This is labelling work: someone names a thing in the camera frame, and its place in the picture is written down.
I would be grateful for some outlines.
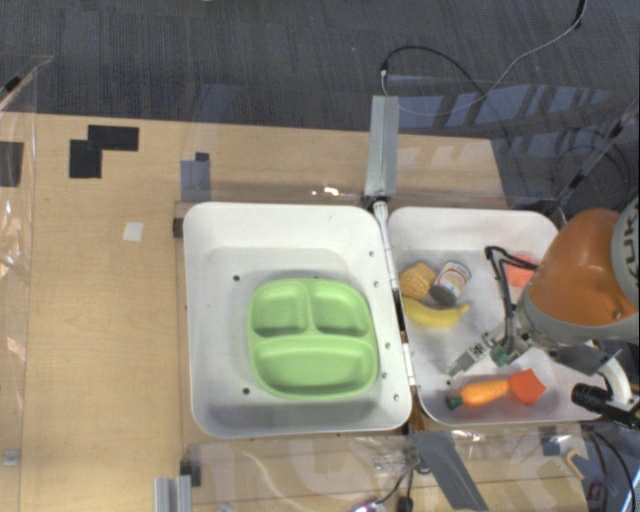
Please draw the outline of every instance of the toy banana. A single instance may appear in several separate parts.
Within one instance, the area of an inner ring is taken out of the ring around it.
[[[434,309],[425,306],[411,297],[403,297],[404,312],[414,322],[427,327],[451,327],[455,325],[462,313],[469,310],[469,304],[457,308]]]

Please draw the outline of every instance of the green plate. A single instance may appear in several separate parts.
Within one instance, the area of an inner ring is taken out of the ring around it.
[[[361,393],[378,375],[378,348],[365,298],[329,279],[281,279],[249,304],[249,355],[260,385],[292,399]]]

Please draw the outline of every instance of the can label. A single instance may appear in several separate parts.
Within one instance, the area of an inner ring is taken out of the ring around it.
[[[457,299],[469,279],[471,272],[467,267],[457,261],[447,261],[433,284],[445,288]]]

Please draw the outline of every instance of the wooden table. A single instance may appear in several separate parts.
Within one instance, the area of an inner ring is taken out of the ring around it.
[[[139,127],[139,150],[105,151],[102,179],[70,179],[69,141],[86,139],[89,124]],[[180,160],[208,152],[214,179],[229,189],[293,182],[304,190],[318,184],[322,169],[324,185],[352,190],[354,183],[364,183],[368,134],[195,129],[176,122],[51,115],[38,115],[36,126],[20,510],[151,510],[154,478],[175,477],[183,449],[172,233]],[[450,193],[460,183],[473,183],[481,196],[500,195],[485,141],[402,136],[399,146],[399,177],[407,189],[440,190],[446,193],[444,203],[459,202]],[[470,158],[484,162],[471,174]],[[130,222],[143,224],[140,241],[123,240]],[[340,457],[326,453],[314,463],[339,466]],[[469,463],[490,507],[584,508],[580,483],[560,459],[532,452],[523,460],[528,471],[524,466],[514,471],[508,454]],[[239,461],[236,474],[245,463]],[[236,510],[346,510],[366,497],[358,491],[324,498],[291,478],[290,461],[274,456],[264,464],[278,492],[286,496],[289,489],[295,503],[242,496]],[[416,510],[449,510],[429,478],[415,482]]]

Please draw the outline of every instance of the toy can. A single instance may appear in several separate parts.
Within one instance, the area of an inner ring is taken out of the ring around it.
[[[429,294],[443,306],[455,305],[462,289],[471,279],[471,271],[458,261],[447,261],[433,281]]]

